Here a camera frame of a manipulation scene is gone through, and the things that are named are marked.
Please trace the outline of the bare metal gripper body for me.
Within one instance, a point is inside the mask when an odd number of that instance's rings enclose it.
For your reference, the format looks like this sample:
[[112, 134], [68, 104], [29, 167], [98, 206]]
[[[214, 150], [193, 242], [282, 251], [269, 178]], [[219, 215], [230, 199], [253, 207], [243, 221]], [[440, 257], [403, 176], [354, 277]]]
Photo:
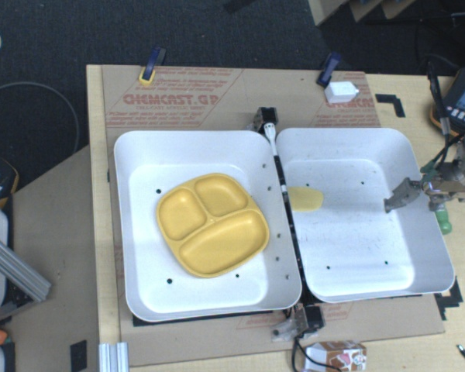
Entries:
[[457, 157], [442, 164], [431, 161], [422, 168], [422, 190], [435, 204], [465, 202], [465, 160]]

